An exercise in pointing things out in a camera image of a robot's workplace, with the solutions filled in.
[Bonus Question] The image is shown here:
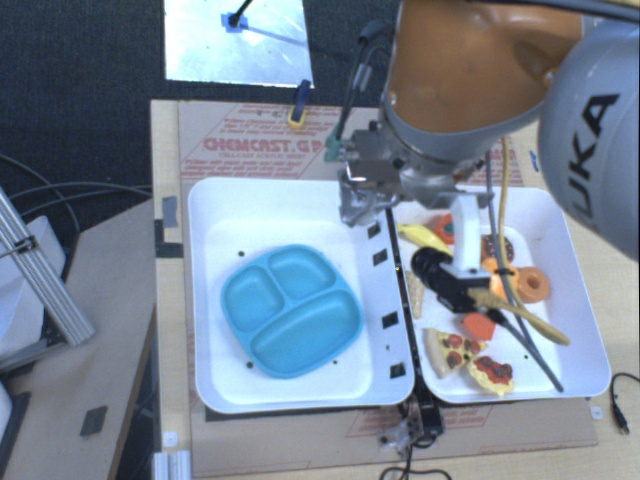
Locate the brown doughnut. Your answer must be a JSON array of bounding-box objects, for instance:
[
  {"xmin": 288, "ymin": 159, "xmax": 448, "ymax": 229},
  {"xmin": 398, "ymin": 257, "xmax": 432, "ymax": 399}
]
[{"xmin": 480, "ymin": 234, "xmax": 517, "ymax": 265}]

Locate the brown cardboard board red print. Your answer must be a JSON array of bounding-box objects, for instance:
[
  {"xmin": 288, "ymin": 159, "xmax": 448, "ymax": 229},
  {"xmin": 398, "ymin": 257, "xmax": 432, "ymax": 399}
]
[{"xmin": 176, "ymin": 99, "xmax": 600, "ymax": 478}]

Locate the blue divided plate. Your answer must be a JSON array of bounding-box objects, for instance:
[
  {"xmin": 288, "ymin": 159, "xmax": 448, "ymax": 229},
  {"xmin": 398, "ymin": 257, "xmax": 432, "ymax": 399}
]
[{"xmin": 219, "ymin": 243, "xmax": 365, "ymax": 381}]

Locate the beige cone biscuit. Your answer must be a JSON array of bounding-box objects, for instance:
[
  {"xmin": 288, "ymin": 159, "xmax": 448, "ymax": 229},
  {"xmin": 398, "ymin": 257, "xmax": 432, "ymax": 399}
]
[{"xmin": 404, "ymin": 268, "xmax": 426, "ymax": 320}]

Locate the pizza slice with yellow crust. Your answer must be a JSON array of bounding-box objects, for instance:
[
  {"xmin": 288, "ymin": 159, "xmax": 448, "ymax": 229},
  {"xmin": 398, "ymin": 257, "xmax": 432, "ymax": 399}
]
[{"xmin": 465, "ymin": 354, "xmax": 516, "ymax": 398}]

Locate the red tomato with green stem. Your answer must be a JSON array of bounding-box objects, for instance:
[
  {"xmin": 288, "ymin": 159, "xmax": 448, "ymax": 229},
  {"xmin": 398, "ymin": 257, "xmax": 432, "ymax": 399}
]
[{"xmin": 431, "ymin": 213, "xmax": 457, "ymax": 246}]

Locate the pizza slice with pale crust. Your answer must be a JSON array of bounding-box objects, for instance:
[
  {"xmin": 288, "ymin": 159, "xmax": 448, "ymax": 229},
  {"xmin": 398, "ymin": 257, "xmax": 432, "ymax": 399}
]
[{"xmin": 424, "ymin": 327, "xmax": 489, "ymax": 381}]

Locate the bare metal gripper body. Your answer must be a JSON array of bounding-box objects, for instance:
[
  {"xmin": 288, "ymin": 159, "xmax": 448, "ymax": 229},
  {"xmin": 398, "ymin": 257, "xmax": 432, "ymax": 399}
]
[{"xmin": 341, "ymin": 125, "xmax": 457, "ymax": 209}]

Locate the orange doughnut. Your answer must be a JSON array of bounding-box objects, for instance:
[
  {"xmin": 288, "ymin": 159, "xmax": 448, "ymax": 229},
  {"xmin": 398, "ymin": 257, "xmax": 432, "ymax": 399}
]
[{"xmin": 513, "ymin": 266, "xmax": 552, "ymax": 305}]

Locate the black block with thin wires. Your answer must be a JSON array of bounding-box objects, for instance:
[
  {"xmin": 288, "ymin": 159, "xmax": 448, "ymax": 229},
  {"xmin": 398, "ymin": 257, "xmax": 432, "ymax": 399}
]
[{"xmin": 399, "ymin": 400, "xmax": 446, "ymax": 447}]

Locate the orange round fruit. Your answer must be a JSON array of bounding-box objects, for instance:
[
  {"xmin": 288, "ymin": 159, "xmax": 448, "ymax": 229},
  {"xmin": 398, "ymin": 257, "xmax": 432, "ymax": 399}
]
[{"xmin": 481, "ymin": 256, "xmax": 520, "ymax": 300}]

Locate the black cylinder on white bracket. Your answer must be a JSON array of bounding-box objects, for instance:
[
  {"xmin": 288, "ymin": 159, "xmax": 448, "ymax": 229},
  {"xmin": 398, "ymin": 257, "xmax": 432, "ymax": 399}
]
[{"xmin": 410, "ymin": 191, "xmax": 495, "ymax": 315}]

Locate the red cube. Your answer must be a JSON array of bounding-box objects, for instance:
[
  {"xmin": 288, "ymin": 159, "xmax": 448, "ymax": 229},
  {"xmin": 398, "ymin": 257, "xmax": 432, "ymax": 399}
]
[{"xmin": 460, "ymin": 311, "xmax": 498, "ymax": 342}]

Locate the yellow banana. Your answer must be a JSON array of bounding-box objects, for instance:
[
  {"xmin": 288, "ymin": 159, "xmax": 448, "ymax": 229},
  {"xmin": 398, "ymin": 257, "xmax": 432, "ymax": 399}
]
[{"xmin": 396, "ymin": 223, "xmax": 454, "ymax": 258}]

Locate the white plastic tray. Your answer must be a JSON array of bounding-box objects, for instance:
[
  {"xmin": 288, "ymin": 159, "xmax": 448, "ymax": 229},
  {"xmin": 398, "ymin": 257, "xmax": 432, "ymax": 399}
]
[
  {"xmin": 383, "ymin": 184, "xmax": 614, "ymax": 404},
  {"xmin": 186, "ymin": 176, "xmax": 417, "ymax": 415}
]

